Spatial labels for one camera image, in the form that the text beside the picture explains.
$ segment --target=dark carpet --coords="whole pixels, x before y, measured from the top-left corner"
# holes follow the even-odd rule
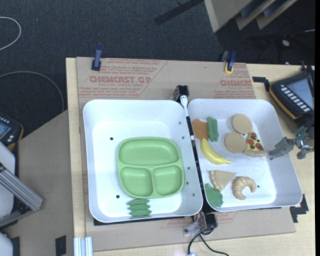
[[[67,107],[67,57],[91,57],[102,43],[102,57],[217,61],[223,51],[236,51],[236,61],[264,64],[315,64],[315,0],[299,0],[260,30],[255,21],[239,30],[234,19],[213,33],[204,2],[165,22],[157,18],[188,0],[7,0],[0,16],[21,25],[21,37],[0,50],[0,112],[22,123],[24,135],[62,111],[60,95],[42,74],[57,84]],[[0,19],[0,48],[12,42],[19,28]],[[291,35],[292,47],[279,46]]]

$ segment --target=black cable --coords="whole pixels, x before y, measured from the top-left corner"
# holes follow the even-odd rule
[[[222,251],[217,251],[217,250],[214,250],[212,249],[207,243],[206,241],[204,240],[204,238],[201,236],[201,234],[199,234],[199,237],[201,238],[201,240],[204,242],[205,246],[208,247],[208,249],[216,254],[222,254],[222,255],[225,255],[225,256],[229,256],[229,254],[225,253],[225,252],[222,252]]]
[[[229,256],[227,253],[225,253],[225,252],[222,252],[222,251],[217,251],[217,250],[214,250],[214,249],[212,249],[207,243],[206,243],[206,241],[204,240],[204,238],[201,236],[201,232],[199,232],[198,234],[196,234],[192,239],[191,239],[191,241],[189,242],[189,245],[188,245],[188,249],[187,249],[187,253],[188,253],[188,255],[191,253],[191,245],[192,245],[192,243],[194,242],[194,240],[197,238],[197,237],[200,237],[201,238],[201,240],[203,241],[203,243],[205,244],[205,246],[210,250],[210,251],[212,251],[212,252],[214,252],[214,253],[216,253],[216,254],[222,254],[222,255],[225,255],[225,256]]]
[[[13,72],[1,74],[0,78],[7,77],[10,75],[15,75],[15,74],[32,74],[32,75],[37,75],[37,76],[40,76],[40,77],[48,80],[50,83],[52,83],[54,85],[54,87],[56,88],[56,90],[58,91],[58,93],[60,95],[61,104],[62,104],[62,111],[61,112],[65,111],[65,101],[64,101],[63,94],[62,94],[61,90],[59,89],[59,87],[57,86],[57,84],[54,81],[52,81],[49,77],[47,77],[43,74],[37,73],[37,72],[33,72],[33,71],[13,71]]]

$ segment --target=white object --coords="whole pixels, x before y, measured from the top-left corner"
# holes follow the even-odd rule
[[[76,237],[73,239],[74,256],[94,256],[93,239],[91,236],[86,238]]]
[[[232,182],[221,191],[220,212],[295,206],[302,199],[302,191],[290,156],[270,160],[268,156],[251,157],[232,153],[224,145],[224,137],[234,132],[232,117],[246,115],[252,129],[265,150],[274,149],[283,138],[275,109],[260,99],[194,99],[188,104],[193,121],[217,119],[218,141],[209,142],[220,156],[232,164],[215,165],[205,158],[200,140],[195,139],[203,184],[211,184],[209,171],[220,170],[252,178],[257,190],[245,188],[246,200],[238,200],[232,193]],[[185,185],[174,196],[150,199],[151,218],[190,216],[203,205],[201,189],[186,113],[172,100],[115,100],[96,99],[83,109],[84,133],[88,167],[89,208],[100,222],[132,220],[126,203],[133,198],[124,193],[117,174],[116,151],[121,141],[133,137],[164,137],[177,144],[182,156]]]
[[[89,208],[104,223],[132,220],[127,195],[118,178],[117,148],[125,139],[163,137],[179,148],[184,186],[169,197],[152,198],[150,217],[172,218],[197,214],[203,205],[197,166],[184,109],[172,100],[89,101],[83,109],[88,167]]]
[[[221,207],[211,205],[220,212],[248,209],[262,209],[295,206],[302,200],[302,190],[290,155],[270,160],[268,156],[252,157],[240,153],[232,153],[224,145],[225,136],[234,132],[232,117],[236,114],[246,115],[252,122],[252,129],[260,139],[265,150],[273,150],[284,137],[274,107],[261,99],[194,99],[188,105],[191,121],[199,119],[206,122],[207,117],[217,120],[218,141],[209,144],[220,156],[232,161],[231,164],[215,165],[207,160],[201,152],[200,141],[196,139],[203,183],[212,184],[212,170],[234,172],[235,177],[246,176],[254,180],[258,186],[254,193],[246,187],[242,193],[245,200],[236,199],[232,193],[232,182],[221,191],[223,204]]]
[[[15,155],[0,142],[0,162],[12,174],[15,174]],[[0,184],[0,219],[11,213],[14,207],[14,195]]]
[[[1,256],[13,256],[14,246],[11,240],[0,232],[0,255]]]

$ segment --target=green toy vegetable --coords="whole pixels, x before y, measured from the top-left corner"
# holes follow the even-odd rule
[[[208,123],[208,136],[210,140],[212,142],[217,142],[219,137],[217,120],[209,116],[206,121]]]
[[[213,188],[209,183],[205,184],[204,190],[208,202],[213,206],[221,207],[224,202],[222,201],[222,194],[220,191]]]

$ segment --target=clamp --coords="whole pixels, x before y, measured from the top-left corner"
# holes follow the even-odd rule
[[[224,72],[227,75],[231,75],[234,72],[234,63],[236,59],[236,52],[233,50],[230,53],[228,62],[225,64]]]
[[[102,54],[102,44],[98,43],[95,47],[95,52],[94,52],[94,60],[92,61],[92,66],[91,69],[94,71],[100,71],[100,66],[101,66],[101,54]]]

